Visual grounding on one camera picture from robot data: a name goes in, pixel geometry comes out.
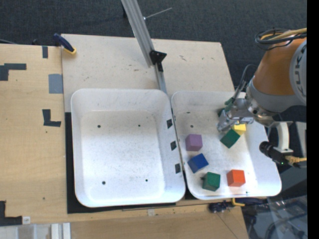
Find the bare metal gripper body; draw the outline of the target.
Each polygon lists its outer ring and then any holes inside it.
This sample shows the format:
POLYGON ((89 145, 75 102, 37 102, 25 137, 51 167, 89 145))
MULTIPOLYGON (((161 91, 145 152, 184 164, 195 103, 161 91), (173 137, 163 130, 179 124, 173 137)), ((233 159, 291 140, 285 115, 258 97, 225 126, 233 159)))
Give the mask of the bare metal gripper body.
POLYGON ((265 127, 276 127, 273 119, 275 112, 266 110, 255 99, 230 98, 227 101, 227 116, 231 120, 239 120, 240 124, 258 122, 265 127))

